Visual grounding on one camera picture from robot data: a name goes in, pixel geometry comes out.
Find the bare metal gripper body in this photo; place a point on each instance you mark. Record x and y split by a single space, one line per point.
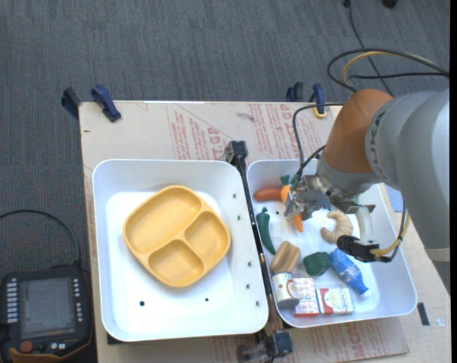
314 194

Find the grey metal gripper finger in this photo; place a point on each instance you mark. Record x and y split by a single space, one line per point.
292 209
310 211

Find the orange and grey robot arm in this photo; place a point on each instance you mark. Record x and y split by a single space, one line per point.
406 146

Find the orange carrot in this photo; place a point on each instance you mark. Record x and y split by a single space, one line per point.
298 223

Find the red sausage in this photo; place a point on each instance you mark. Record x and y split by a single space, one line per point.
268 194

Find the green chili pepper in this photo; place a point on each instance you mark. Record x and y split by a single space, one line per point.
264 229

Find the beige croissant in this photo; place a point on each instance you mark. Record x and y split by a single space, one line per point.
342 225

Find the brown hot dog bun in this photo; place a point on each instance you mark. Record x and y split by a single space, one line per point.
285 257

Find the green bell pepper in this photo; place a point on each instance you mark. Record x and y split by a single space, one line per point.
317 264

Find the blue bottle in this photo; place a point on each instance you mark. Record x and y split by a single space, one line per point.
347 270

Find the small white can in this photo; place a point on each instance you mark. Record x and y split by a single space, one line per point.
283 287

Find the red and white carton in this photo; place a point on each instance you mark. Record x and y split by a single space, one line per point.
306 297

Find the red and yellow carton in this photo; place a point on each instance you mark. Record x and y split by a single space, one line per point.
335 301

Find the white plastic tray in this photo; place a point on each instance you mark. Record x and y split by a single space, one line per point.
137 316
387 278

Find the brown cardboard board red print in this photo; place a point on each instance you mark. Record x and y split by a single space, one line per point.
198 134

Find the yellow divided plate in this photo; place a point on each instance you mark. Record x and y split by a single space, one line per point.
164 218

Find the black cylinder on white bracket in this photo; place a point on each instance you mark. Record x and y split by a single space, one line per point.
355 247

